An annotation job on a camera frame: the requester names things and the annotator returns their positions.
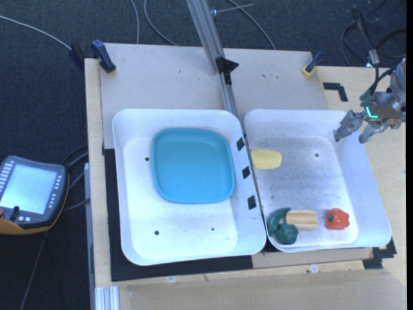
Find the green light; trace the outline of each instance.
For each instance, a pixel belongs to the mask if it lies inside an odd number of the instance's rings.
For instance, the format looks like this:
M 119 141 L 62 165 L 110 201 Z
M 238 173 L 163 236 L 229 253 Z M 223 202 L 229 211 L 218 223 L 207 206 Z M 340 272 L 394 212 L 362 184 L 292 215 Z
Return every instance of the green light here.
M 378 115 L 372 115 L 372 113 L 370 111 L 370 108 L 366 107 L 366 110 L 367 110 L 367 114 L 370 118 L 379 118 Z

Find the green toy vegetable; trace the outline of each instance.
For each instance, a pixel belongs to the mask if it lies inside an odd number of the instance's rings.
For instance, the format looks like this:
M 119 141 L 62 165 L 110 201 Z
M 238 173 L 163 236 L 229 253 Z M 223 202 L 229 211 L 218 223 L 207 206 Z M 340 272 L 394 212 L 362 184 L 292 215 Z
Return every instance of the green toy vegetable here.
M 275 235 L 283 245 L 292 245 L 297 240 L 298 229 L 295 225 L 279 223 L 279 221 L 290 211 L 291 208 L 280 208 L 274 211 L 267 221 L 269 235 Z

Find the dark floor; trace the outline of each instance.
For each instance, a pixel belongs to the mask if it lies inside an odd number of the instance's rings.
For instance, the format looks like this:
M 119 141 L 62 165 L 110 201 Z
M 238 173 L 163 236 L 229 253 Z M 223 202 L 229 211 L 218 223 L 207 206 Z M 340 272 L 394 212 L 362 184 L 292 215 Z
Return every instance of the dark floor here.
M 227 0 L 208 0 L 223 10 Z M 245 11 L 218 13 L 224 47 L 324 53 L 322 65 L 363 67 L 368 52 L 354 26 L 351 9 L 363 15 L 381 67 L 399 63 L 407 49 L 407 0 L 232 0 L 254 3 Z M 185 0 L 133 0 L 139 15 L 139 38 L 129 0 L 0 0 L 0 16 L 34 26 L 70 46 L 77 42 L 92 57 L 95 39 L 111 43 L 198 46 Z M 68 57 L 69 49 L 21 24 L 0 18 L 0 161 L 9 155 L 61 163 L 87 143 L 83 73 Z M 77 150 L 66 163 L 85 152 Z M 80 175 L 87 157 L 70 168 Z M 67 206 L 84 200 L 81 180 Z M 0 236 L 1 309 L 20 309 L 44 238 Z M 47 234 L 24 309 L 88 309 L 88 262 L 85 208 L 65 211 Z

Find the wooden table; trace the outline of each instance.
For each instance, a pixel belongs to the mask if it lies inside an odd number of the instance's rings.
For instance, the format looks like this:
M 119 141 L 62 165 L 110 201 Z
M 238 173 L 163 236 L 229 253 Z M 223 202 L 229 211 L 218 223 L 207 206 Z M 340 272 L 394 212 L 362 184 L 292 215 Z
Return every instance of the wooden table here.
M 97 293 L 97 309 L 103 309 L 100 307 L 101 302 L 104 302 L 105 293 L 110 291 L 115 302 L 111 309 L 117 309 L 119 297 L 122 310 L 166 307 L 264 309 L 275 305 L 294 309 L 295 304 L 299 306 L 303 302 L 308 305 L 306 309 L 337 305 L 340 309 L 369 309 L 372 305 L 376 309 L 407 308 L 405 125 L 398 130 L 389 129 L 376 134 L 372 141 L 365 144 L 398 252 L 394 258 L 383 260 L 384 269 L 364 268 L 362 260 L 373 258 L 371 248 L 331 249 L 302 253 L 259 253 L 252 256 L 254 268 L 243 271 L 112 282 L 102 153 L 100 72 L 98 60 L 85 60 L 94 263 L 92 287 Z M 336 91 L 323 91 L 328 109 L 360 111 L 359 95 L 374 81 L 374 70 L 316 67 L 311 77 L 321 84 L 332 82 L 344 86 L 348 102 L 340 101 Z M 378 90 L 386 89 L 387 86 L 388 82 L 384 79 Z M 304 298 L 295 297 L 298 294 L 304 295 Z

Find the white tray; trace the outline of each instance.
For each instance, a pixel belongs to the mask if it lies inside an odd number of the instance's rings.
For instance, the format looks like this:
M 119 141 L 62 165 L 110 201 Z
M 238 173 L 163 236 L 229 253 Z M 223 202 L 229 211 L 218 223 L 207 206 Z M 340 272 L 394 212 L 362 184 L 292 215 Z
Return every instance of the white tray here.
M 292 245 L 268 237 L 281 251 L 381 247 L 391 238 L 358 132 L 334 140 L 333 130 L 344 115 L 336 110 L 256 109 L 245 116 L 250 150 L 272 149 L 283 157 L 276 169 L 254 169 L 264 218 L 282 207 L 317 212 L 319 228 L 299 231 Z M 325 227 L 325 213 L 333 207 L 349 213 L 349 227 L 341 231 Z
M 113 119 L 119 192 L 121 246 L 137 265 L 258 253 L 265 226 L 239 120 L 224 110 L 124 109 Z M 211 130 L 230 146 L 236 178 L 231 197 L 213 204 L 166 201 L 156 190 L 151 148 L 154 136 L 169 128 Z

